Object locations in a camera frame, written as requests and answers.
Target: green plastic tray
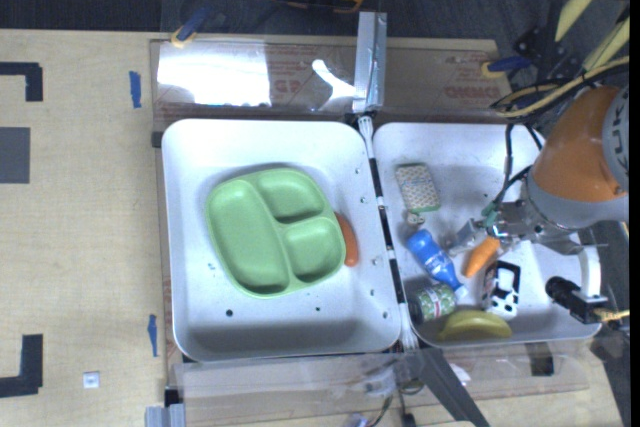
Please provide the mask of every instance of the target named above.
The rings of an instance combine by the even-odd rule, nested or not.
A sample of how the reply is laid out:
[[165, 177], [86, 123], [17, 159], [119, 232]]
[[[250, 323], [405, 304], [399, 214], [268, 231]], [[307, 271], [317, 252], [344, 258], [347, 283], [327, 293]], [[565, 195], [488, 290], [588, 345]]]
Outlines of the green plastic tray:
[[316, 182], [292, 168], [223, 182], [206, 202], [209, 234], [234, 285], [275, 297], [327, 279], [344, 262], [345, 242]]

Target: white sink basin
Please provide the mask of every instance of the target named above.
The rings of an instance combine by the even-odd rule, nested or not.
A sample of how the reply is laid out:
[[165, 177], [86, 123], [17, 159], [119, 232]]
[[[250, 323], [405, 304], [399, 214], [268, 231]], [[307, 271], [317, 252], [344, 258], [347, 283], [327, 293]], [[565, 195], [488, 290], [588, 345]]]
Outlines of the white sink basin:
[[[453, 240], [470, 218], [481, 219], [482, 209], [502, 188], [506, 153], [504, 133], [502, 125], [455, 123], [388, 123], [376, 131], [374, 152], [391, 237], [407, 294], [428, 286], [429, 281], [406, 246], [414, 229], [405, 222], [406, 209], [395, 177], [396, 168], [415, 162], [429, 166], [442, 206], [424, 214], [422, 227], [446, 247], [446, 241]], [[533, 163], [538, 149], [523, 126], [514, 128], [512, 144], [515, 174]], [[514, 201], [519, 192], [519, 184], [514, 184], [505, 200]], [[462, 270], [466, 259], [466, 254], [452, 258], [458, 278], [469, 290], [459, 306], [479, 308], [484, 272], [465, 278]], [[571, 317], [568, 310], [553, 303], [545, 292], [545, 283], [552, 276], [562, 276], [580, 285], [581, 268], [576, 255], [565, 256], [540, 244], [522, 242], [501, 260], [521, 269], [518, 315], [509, 321], [513, 331], [510, 338], [441, 342], [437, 335], [443, 328], [444, 317], [415, 326], [418, 336], [429, 345], [444, 348], [581, 339], [598, 332], [600, 324], [582, 324]]]
[[[364, 141], [333, 122], [182, 120], [162, 140], [173, 330], [196, 361], [377, 352], [400, 334]], [[287, 295], [256, 298], [225, 274], [204, 217], [207, 195], [270, 167], [308, 173], [355, 232], [360, 261]]]

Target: orange carrot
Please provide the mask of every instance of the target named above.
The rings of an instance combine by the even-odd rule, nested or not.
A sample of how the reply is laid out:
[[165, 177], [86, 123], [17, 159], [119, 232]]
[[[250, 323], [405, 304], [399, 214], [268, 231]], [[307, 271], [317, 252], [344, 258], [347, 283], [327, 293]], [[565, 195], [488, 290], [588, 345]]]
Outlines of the orange carrot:
[[470, 278], [480, 269], [482, 269], [493, 255], [496, 254], [500, 248], [500, 240], [495, 237], [487, 237], [471, 252], [469, 261], [467, 262], [467, 268], [463, 274], [465, 277]]
[[346, 255], [344, 257], [344, 264], [347, 267], [353, 267], [358, 263], [358, 242], [356, 241], [356, 235], [353, 233], [353, 229], [343, 216], [336, 214], [336, 219], [340, 224], [340, 229], [342, 230], [342, 236], [344, 237], [345, 246], [347, 246]]

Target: wooden table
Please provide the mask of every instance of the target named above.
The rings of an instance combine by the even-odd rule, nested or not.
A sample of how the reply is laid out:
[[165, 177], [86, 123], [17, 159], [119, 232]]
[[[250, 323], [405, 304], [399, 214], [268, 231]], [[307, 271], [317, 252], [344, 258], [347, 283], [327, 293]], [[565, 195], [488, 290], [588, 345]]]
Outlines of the wooden table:
[[[28, 184], [0, 184], [0, 376], [42, 334], [43, 385], [0, 399], [0, 424], [142, 426], [164, 399], [162, 272], [149, 42], [155, 33], [3, 30], [0, 61], [37, 62], [44, 101], [0, 76], [0, 127], [30, 129]], [[141, 78], [134, 107], [130, 72]], [[154, 356], [147, 326], [158, 319]], [[478, 401], [492, 425], [621, 425], [600, 362], [588, 389]], [[83, 374], [99, 372], [96, 388]], [[441, 406], [419, 422], [451, 420]], [[264, 425], [342, 425], [344, 416]], [[399, 425], [389, 413], [379, 425]]]

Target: blue plastic bottle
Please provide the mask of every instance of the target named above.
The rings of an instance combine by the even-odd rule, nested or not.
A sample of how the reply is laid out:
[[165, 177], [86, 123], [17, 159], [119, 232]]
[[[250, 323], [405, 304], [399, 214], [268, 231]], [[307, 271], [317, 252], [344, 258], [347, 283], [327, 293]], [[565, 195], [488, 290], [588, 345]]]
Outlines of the blue plastic bottle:
[[446, 283], [461, 299], [467, 294], [467, 288], [458, 281], [456, 269], [449, 255], [433, 240], [431, 233], [422, 229], [407, 240], [407, 247], [424, 266], [433, 279]]

